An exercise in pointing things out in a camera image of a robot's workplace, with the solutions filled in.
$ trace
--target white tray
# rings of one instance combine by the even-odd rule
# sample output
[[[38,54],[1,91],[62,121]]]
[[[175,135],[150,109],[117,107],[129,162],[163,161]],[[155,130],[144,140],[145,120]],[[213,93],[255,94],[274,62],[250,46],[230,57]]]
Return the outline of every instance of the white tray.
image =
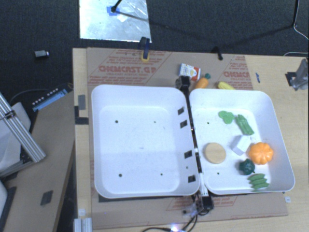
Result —
[[[261,91],[195,89],[190,94],[192,117],[204,183],[207,189],[218,195],[252,192],[289,191],[295,178],[285,149],[281,131],[270,97]],[[252,143],[268,143],[274,150],[273,159],[265,165],[255,165],[255,173],[265,174],[268,188],[254,190],[243,175],[239,163],[249,158],[247,153],[239,156],[230,148],[235,137],[242,135],[235,120],[226,125],[218,116],[220,111],[243,115],[254,134]],[[203,156],[208,143],[219,143],[226,151],[220,164],[210,163]]]
[[[197,191],[190,122],[179,90],[101,85],[92,92],[92,110],[100,195],[182,196]],[[181,128],[184,121],[187,125]]]
[[[260,91],[196,89],[190,94],[203,179],[199,179],[185,96],[170,87],[101,85],[92,92],[95,186],[106,198],[183,196],[205,185],[215,194],[288,191],[295,179],[272,102]],[[226,125],[221,110],[245,116],[253,143],[274,149],[273,160],[256,165],[268,188],[255,191],[238,170],[248,158],[230,149],[241,135]],[[208,162],[203,149],[219,143],[226,150],[220,164]]]

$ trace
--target black carpet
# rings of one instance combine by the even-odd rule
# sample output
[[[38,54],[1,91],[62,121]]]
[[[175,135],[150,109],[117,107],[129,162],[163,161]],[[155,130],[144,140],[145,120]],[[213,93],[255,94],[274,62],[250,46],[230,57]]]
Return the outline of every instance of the black carpet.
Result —
[[[295,0],[146,1],[153,50],[210,52],[217,46],[232,54],[308,52],[308,41],[291,27]],[[308,14],[309,0],[300,0],[297,28],[307,36]],[[72,82],[72,49],[88,46],[138,44],[80,39],[79,0],[0,0],[0,92],[7,100],[23,90]],[[50,57],[35,59],[37,50],[48,50]],[[26,93],[13,103],[38,95]]]

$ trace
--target round wooden disc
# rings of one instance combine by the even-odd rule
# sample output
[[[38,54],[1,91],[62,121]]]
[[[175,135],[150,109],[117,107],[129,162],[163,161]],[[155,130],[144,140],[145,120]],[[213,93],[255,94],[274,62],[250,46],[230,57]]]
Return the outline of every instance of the round wooden disc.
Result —
[[[221,163],[226,158],[225,149],[218,143],[209,143],[204,149],[205,158],[211,163]]]

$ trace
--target orange pumpkin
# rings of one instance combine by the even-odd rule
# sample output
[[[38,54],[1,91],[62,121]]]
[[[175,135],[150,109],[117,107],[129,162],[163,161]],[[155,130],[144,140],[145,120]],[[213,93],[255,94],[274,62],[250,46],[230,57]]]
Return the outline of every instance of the orange pumpkin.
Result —
[[[249,157],[255,164],[264,165],[272,159],[273,149],[267,143],[259,142],[251,146]]]

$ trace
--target silver square sheet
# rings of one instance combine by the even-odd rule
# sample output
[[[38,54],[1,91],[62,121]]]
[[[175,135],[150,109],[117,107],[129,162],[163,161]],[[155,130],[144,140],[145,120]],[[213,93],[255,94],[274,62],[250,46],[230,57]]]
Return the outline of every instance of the silver square sheet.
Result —
[[[82,39],[139,42],[151,40],[146,0],[79,0]]]

